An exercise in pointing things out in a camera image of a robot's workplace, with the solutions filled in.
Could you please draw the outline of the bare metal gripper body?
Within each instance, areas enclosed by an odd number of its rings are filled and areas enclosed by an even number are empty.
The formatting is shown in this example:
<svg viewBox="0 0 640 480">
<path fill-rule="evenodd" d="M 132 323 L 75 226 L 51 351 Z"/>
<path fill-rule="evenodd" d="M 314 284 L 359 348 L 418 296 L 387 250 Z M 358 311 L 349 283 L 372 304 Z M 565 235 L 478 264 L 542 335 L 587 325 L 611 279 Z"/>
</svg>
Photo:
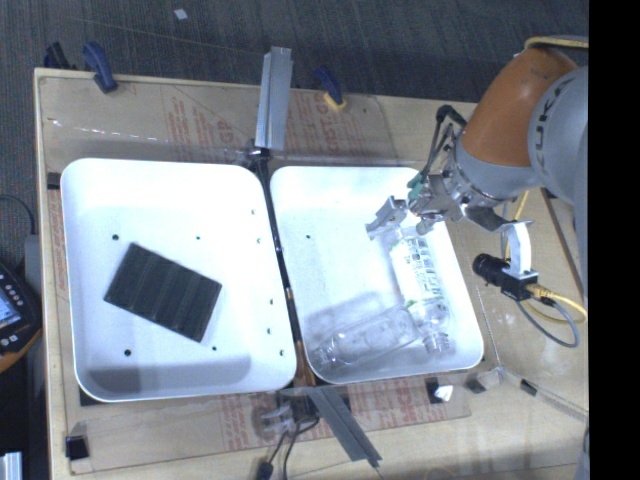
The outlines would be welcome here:
<svg viewBox="0 0 640 480">
<path fill-rule="evenodd" d="M 488 219 L 488 197 L 462 175 L 418 173 L 407 188 L 408 208 L 423 222 Z"/>
</svg>

